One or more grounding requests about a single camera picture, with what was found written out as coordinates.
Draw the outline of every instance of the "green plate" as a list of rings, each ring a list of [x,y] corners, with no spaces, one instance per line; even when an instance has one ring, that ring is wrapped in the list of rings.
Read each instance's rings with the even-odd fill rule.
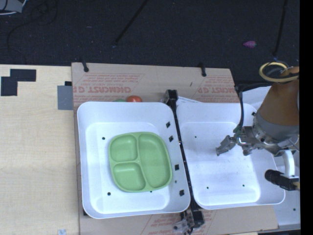
[[[164,140],[151,132],[115,136],[109,143],[115,184],[123,191],[161,189],[172,180],[171,161]]]

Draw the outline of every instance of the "brown cylinder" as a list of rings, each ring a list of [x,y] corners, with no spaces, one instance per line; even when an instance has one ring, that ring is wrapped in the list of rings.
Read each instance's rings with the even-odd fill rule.
[[[284,71],[282,76],[297,72],[299,66]],[[298,92],[299,79],[287,83],[273,83],[259,109],[259,114],[273,124],[299,125]]]

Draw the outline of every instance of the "red tomato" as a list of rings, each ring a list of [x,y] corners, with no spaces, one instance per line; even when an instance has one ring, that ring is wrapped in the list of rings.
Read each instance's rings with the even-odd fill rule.
[[[127,99],[126,99],[127,102],[142,102],[142,99],[141,97],[139,96],[135,96],[135,95],[132,95],[132,96],[129,96]]]

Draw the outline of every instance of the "black fabric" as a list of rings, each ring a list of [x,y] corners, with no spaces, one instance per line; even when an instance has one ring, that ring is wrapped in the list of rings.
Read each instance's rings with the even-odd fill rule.
[[[285,8],[277,59],[299,65],[300,0],[148,0],[113,45],[144,1],[29,0],[22,13],[0,16],[1,63],[203,63],[229,68],[236,84],[263,82],[258,69],[274,61]]]

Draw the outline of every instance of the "white tray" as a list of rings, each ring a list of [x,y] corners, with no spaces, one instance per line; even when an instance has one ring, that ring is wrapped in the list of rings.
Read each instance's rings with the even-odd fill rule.
[[[190,193],[170,107],[157,102],[86,102],[77,118],[83,207],[89,216],[100,219],[188,208]],[[115,185],[108,145],[113,137],[130,132],[153,132],[165,141],[173,172],[168,186],[152,192],[124,192]]]
[[[256,110],[244,105],[244,125],[251,126]],[[195,201],[204,209],[279,204],[285,191],[264,177],[277,170],[266,150],[244,156],[242,148],[219,156],[215,148],[226,135],[233,136],[241,116],[237,103],[183,103],[177,108],[181,139]]]

